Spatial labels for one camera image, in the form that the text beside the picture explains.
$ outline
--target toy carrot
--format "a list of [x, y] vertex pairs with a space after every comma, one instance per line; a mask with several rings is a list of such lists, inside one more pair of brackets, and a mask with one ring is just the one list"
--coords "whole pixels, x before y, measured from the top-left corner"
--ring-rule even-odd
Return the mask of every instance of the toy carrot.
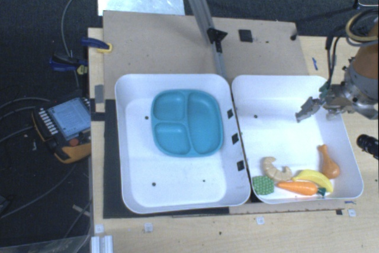
[[316, 184], [310, 181], [282, 181], [277, 183], [277, 187], [302, 195], [310, 196], [316, 193], [325, 195], [325, 188], [318, 188]]

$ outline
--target yellow clamp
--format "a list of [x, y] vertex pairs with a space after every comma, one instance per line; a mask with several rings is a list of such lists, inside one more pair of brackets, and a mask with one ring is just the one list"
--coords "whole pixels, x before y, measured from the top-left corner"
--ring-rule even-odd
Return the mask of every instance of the yellow clamp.
[[111, 53], [112, 52], [112, 44], [111, 43], [106, 43], [107, 45], [109, 45], [109, 49], [96, 49], [96, 51], [98, 53]]

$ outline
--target blue plate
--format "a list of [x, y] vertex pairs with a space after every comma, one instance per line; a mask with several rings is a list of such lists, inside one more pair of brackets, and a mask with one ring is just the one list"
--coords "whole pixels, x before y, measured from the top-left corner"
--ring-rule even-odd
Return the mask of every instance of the blue plate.
[[208, 93], [192, 89], [161, 92], [153, 100], [151, 117], [154, 142], [163, 153], [199, 157], [221, 148], [219, 104]]

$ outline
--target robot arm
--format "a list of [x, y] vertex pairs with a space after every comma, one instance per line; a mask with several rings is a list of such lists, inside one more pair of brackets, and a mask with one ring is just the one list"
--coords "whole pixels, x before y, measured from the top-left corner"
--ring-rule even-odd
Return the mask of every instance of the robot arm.
[[368, 119], [378, 119], [378, 111], [375, 109], [378, 103], [378, 21], [366, 36], [358, 36], [352, 32], [351, 27], [361, 15], [362, 13], [354, 16], [346, 25], [348, 39], [354, 41], [350, 44], [360, 48], [356, 56], [349, 60], [344, 80], [338, 85], [331, 85], [329, 78], [320, 88], [320, 97], [310, 97], [301, 111], [296, 113], [298, 122], [310, 117], [321, 106], [328, 111], [329, 116], [347, 111], [360, 113]]

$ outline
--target toy banana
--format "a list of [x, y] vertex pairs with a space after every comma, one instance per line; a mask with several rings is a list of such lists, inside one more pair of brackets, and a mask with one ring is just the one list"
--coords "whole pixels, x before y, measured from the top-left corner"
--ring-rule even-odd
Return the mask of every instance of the toy banana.
[[324, 174], [315, 171], [315, 170], [302, 170], [296, 177], [292, 177], [293, 181], [297, 180], [308, 180], [313, 181], [314, 183], [318, 184], [320, 187], [323, 187], [326, 189], [327, 192], [333, 192], [333, 185]]
[[274, 157], [265, 157], [263, 160], [263, 171], [274, 181], [287, 181], [292, 177], [291, 169], [284, 167], [284, 172], [280, 171], [272, 164], [276, 159]]

